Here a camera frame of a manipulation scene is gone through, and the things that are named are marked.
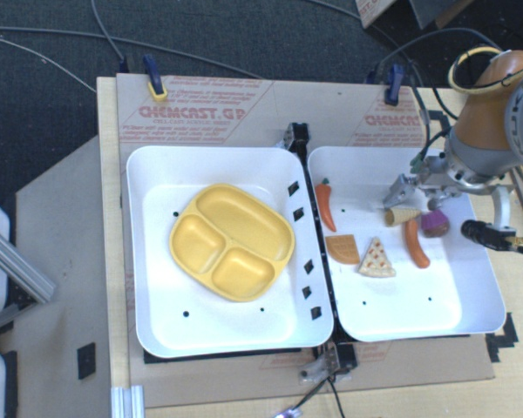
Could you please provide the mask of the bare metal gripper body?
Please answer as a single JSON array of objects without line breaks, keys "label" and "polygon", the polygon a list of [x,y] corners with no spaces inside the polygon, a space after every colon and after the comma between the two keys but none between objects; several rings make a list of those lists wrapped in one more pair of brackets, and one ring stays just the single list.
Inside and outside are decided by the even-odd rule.
[{"label": "bare metal gripper body", "polygon": [[491,183],[513,168],[511,153],[440,153],[416,156],[418,187],[429,198],[442,199],[460,193],[490,195]]}]

